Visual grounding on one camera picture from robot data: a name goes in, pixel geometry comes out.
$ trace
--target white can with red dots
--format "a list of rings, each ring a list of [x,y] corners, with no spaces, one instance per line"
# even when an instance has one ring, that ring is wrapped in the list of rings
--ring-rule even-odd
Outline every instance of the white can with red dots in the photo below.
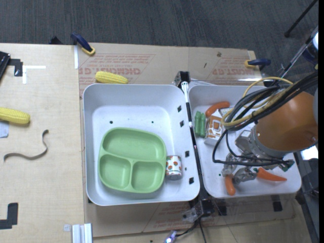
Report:
[[[167,156],[166,178],[169,180],[179,180],[182,178],[182,164],[180,156]]]

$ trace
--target orange carrot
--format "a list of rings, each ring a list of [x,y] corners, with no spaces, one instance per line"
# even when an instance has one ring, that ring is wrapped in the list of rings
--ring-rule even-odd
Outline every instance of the orange carrot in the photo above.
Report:
[[[285,178],[285,177],[281,177],[281,176],[277,176],[277,175],[274,175],[272,173],[269,173],[264,168],[259,168],[258,169],[257,177],[258,178],[265,179],[265,180],[277,181],[277,182],[278,181],[286,181],[287,180],[287,178]]]
[[[205,113],[206,117],[209,118],[217,109],[223,109],[223,108],[228,108],[229,107],[229,102],[223,101],[223,102],[218,102],[209,107]]]
[[[234,188],[234,185],[233,185],[233,175],[226,175],[225,176],[225,187],[226,187],[226,191],[229,195],[233,196],[235,195],[235,188]]]

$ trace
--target corn cob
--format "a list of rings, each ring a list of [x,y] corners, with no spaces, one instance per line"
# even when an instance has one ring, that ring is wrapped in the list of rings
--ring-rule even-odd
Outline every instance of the corn cob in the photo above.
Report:
[[[27,124],[30,121],[28,113],[0,107],[0,119],[17,124]]]
[[[113,74],[105,71],[98,71],[96,73],[96,80],[104,84],[127,84],[128,79],[121,75]]]

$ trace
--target wooden table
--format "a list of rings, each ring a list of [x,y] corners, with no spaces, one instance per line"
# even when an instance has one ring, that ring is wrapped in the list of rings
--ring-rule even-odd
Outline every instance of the wooden table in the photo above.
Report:
[[[8,66],[0,81],[0,107],[28,112],[28,125],[10,124],[0,139],[0,220],[18,203],[18,224],[0,230],[0,242],[71,242],[65,225],[84,224],[82,136],[78,70],[74,46],[0,44],[0,51],[20,59],[27,83]],[[32,66],[45,66],[33,69]],[[41,153],[42,132],[48,152],[36,160],[2,156]],[[300,206],[287,220],[204,228],[207,242],[311,242]],[[168,232],[95,238],[94,242],[163,242]],[[199,228],[177,242],[203,242]]]

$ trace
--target green plate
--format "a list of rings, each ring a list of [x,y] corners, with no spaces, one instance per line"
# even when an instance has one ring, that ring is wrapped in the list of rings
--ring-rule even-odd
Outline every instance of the green plate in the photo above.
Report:
[[[165,177],[167,151],[164,141],[147,131],[114,128],[102,138],[98,173],[112,189],[150,193],[158,190]]]

